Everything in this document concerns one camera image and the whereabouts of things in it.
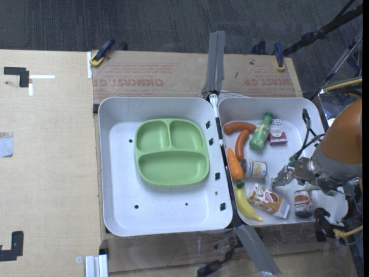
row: banana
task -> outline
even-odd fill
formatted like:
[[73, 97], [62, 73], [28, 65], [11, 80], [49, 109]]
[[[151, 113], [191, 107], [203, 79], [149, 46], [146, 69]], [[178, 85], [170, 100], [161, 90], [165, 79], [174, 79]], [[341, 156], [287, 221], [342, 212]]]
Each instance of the banana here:
[[246, 193], [244, 189], [244, 182], [241, 179], [236, 180], [235, 197], [238, 210], [248, 218], [257, 219], [259, 222], [263, 220], [262, 216], [259, 216], [251, 204], [247, 201]]

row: wooden table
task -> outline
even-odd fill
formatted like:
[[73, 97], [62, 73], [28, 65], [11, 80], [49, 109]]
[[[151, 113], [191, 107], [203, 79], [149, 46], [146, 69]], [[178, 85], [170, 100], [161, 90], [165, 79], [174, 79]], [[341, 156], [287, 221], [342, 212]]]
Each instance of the wooden table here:
[[[97, 255], [101, 244], [93, 86], [86, 53], [0, 50], [0, 62], [2, 67], [24, 67], [31, 75], [55, 75], [32, 80], [29, 96], [17, 76], [0, 72], [0, 132], [14, 136], [12, 157], [0, 158], [2, 249], [10, 249], [12, 232], [24, 232], [23, 255], [0, 262], [0, 275], [83, 276], [81, 261]], [[343, 246], [274, 259], [283, 276], [356, 276]], [[186, 265], [111, 275], [194, 276], [197, 269]], [[250, 259], [230, 261], [217, 274], [259, 276]]]

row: white tray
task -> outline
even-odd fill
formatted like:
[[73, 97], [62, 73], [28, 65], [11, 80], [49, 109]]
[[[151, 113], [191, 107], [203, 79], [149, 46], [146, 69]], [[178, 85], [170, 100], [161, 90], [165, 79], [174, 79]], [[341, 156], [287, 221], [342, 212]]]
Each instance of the white tray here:
[[[283, 127], [287, 135], [287, 143], [285, 145], [270, 146], [268, 141], [265, 143], [264, 149], [254, 151], [250, 149], [248, 142], [252, 135], [246, 141], [244, 146], [244, 156], [246, 159], [262, 160], [268, 165], [268, 172], [265, 179], [248, 178], [244, 179], [246, 193], [251, 191], [254, 184], [261, 185], [272, 189], [271, 178], [277, 176], [282, 167], [289, 162], [295, 152], [297, 152], [303, 143], [306, 134], [306, 125], [302, 119], [302, 109], [305, 108], [311, 119], [311, 128], [316, 134], [324, 133], [324, 128], [316, 106], [309, 100], [303, 98], [225, 98], [219, 102], [219, 117], [222, 127], [230, 122], [245, 121], [257, 125], [262, 121], [264, 113], [271, 112], [274, 118], [280, 118], [283, 122]], [[223, 133], [223, 140], [226, 147], [231, 147], [235, 150], [235, 143], [240, 132], [227, 135]], [[310, 158], [314, 152], [314, 146], [306, 148], [302, 156]], [[297, 184], [297, 180], [293, 180], [289, 185], [279, 186], [274, 189], [274, 192], [283, 196], [290, 205], [290, 210], [286, 219], [278, 218], [270, 215], [267, 212], [255, 207], [256, 212], [263, 217], [263, 221], [259, 222], [256, 219], [246, 218], [240, 212], [241, 219], [252, 226], [269, 226], [275, 224], [288, 224], [298, 222], [310, 222], [314, 217], [299, 218], [294, 213], [294, 192], [303, 189]], [[329, 208], [330, 197], [323, 194], [321, 191], [313, 191], [313, 205], [319, 204], [319, 207]]]
[[[142, 122], [157, 118], [193, 121], [207, 142], [213, 139], [203, 181], [170, 187], [141, 179], [135, 165], [135, 131]], [[200, 98], [108, 98], [99, 107], [99, 126], [103, 214], [110, 232], [122, 237], [218, 230], [230, 224], [231, 201], [210, 103]]]

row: green divided plate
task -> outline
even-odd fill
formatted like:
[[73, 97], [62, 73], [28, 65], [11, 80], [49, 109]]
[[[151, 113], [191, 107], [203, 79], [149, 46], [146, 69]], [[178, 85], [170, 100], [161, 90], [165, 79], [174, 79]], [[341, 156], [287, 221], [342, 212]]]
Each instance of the green divided plate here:
[[140, 125], [134, 139], [142, 179], [153, 185], [181, 186], [202, 181], [209, 154], [200, 127], [185, 119], [154, 119]]

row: black fabric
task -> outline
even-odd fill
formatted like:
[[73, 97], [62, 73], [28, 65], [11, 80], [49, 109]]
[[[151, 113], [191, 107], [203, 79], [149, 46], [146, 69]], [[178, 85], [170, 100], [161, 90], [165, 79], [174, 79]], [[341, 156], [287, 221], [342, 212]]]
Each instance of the black fabric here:
[[[329, 23], [348, 1], [0, 0], [0, 48], [88, 51], [114, 37], [129, 50], [207, 53], [209, 33], [224, 30], [226, 53], [249, 54], [265, 40], [271, 54], [275, 42], [291, 46]], [[306, 96], [351, 44], [362, 19], [289, 56]]]

